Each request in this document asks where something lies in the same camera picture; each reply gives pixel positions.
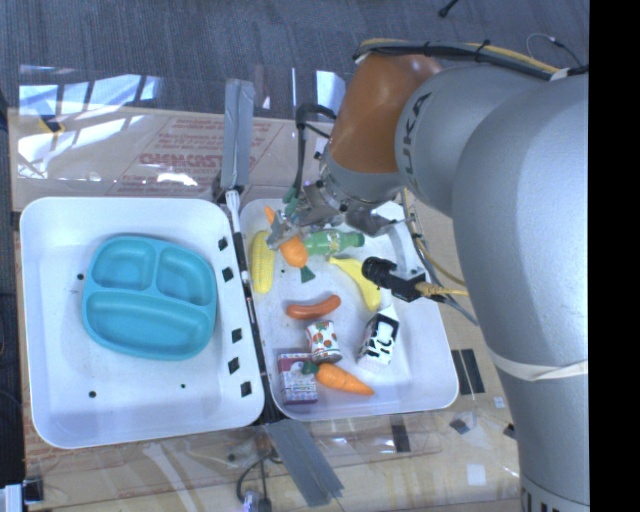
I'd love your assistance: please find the black cylinder on white bracket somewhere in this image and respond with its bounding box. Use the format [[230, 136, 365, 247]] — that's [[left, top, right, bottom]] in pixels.
[[360, 219, 429, 304]]

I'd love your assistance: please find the yellow banana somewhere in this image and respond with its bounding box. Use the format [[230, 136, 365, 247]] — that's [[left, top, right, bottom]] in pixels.
[[328, 255, 383, 312]]

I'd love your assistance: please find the white can, orange print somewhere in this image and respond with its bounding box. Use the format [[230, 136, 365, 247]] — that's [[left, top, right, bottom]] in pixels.
[[305, 319, 345, 365]]

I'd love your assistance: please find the blue divided plate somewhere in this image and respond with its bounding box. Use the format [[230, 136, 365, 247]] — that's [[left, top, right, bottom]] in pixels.
[[81, 234, 219, 362]]

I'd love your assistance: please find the white plastic tray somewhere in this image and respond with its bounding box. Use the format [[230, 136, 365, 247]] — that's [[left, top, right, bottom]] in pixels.
[[18, 195, 266, 450], [238, 197, 460, 422]]

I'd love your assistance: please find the brown cardboard board, red print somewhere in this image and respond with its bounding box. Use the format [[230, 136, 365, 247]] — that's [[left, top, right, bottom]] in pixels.
[[7, 104, 522, 512]]

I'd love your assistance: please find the red carton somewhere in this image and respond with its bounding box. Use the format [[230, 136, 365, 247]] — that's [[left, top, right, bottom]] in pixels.
[[276, 351, 320, 406]]

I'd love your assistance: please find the green bottle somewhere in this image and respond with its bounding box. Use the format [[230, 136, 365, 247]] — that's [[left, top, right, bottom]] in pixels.
[[301, 229, 367, 258]]

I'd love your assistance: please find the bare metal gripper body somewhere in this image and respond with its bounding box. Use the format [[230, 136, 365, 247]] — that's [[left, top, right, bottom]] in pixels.
[[298, 180, 352, 229]]

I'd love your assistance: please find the black and white carton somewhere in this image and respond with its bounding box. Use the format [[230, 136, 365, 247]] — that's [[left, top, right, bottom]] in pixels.
[[356, 312, 401, 369]]

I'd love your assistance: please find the orange carrot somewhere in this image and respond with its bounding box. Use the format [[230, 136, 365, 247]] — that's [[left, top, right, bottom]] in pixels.
[[263, 205, 317, 285], [300, 360, 376, 397]]

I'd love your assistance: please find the orange sausage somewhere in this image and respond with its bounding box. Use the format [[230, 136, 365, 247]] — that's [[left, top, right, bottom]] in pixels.
[[285, 294, 343, 321]]

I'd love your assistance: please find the yellow corn cob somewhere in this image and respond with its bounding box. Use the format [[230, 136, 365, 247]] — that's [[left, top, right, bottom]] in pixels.
[[249, 230, 278, 295]]

